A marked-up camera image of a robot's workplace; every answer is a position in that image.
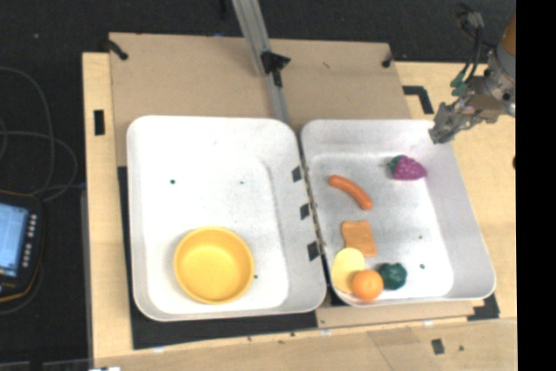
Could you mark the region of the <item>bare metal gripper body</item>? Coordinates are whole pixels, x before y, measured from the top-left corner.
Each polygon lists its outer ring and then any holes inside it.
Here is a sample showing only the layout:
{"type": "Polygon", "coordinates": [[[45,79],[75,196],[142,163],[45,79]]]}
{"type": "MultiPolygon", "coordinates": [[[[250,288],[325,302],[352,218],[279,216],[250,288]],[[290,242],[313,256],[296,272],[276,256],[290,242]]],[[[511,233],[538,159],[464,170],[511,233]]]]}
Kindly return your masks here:
{"type": "Polygon", "coordinates": [[[500,116],[515,118],[515,76],[490,63],[481,76],[478,66],[458,75],[459,124],[496,123],[500,116]]]}

